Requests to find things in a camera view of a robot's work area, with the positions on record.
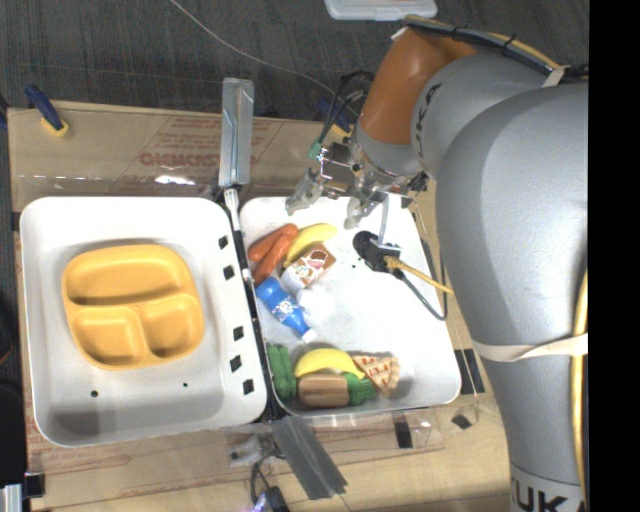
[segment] gray carpet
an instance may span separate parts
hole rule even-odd
[[[245,54],[170,0],[0,0],[0,93],[26,107],[23,89],[33,83],[55,99],[219,112],[222,80],[232,76],[254,82],[257,115],[317,119],[316,104],[330,97],[327,89],[345,73],[375,72],[401,26],[336,21],[322,0],[180,3]],[[516,35],[560,64],[589,60],[588,0],[437,5],[441,21]],[[0,132],[0,308],[15,332],[8,165],[6,133]],[[17,350],[0,366],[0,383],[19,385]],[[0,438],[0,459],[20,465],[9,447],[22,429],[11,400],[0,393],[0,432],[14,429],[9,441]]]

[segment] yellow plate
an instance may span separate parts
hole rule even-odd
[[[73,339],[108,370],[144,368],[184,357],[204,336],[189,267],[161,245],[86,252],[67,265],[62,298]]]

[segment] toy pizza slice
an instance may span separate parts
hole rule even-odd
[[[398,387],[400,364],[397,357],[376,357],[365,354],[353,357],[353,361],[382,395],[388,397]]]

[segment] blue bottle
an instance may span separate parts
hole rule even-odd
[[[258,286],[256,295],[264,301],[276,320],[298,331],[304,341],[313,341],[318,337],[318,333],[305,322],[300,305],[282,289],[275,277],[268,278]]]

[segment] banana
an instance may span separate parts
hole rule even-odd
[[[293,243],[285,256],[283,267],[287,268],[296,261],[310,246],[322,243],[329,238],[336,236],[338,228],[327,223],[314,224],[302,228],[298,236],[293,239]]]
[[[300,378],[307,373],[313,373],[324,369],[334,369],[341,372],[349,372],[362,379],[365,374],[360,371],[351,359],[351,356],[337,348],[317,348],[304,354],[296,364],[293,374]]]

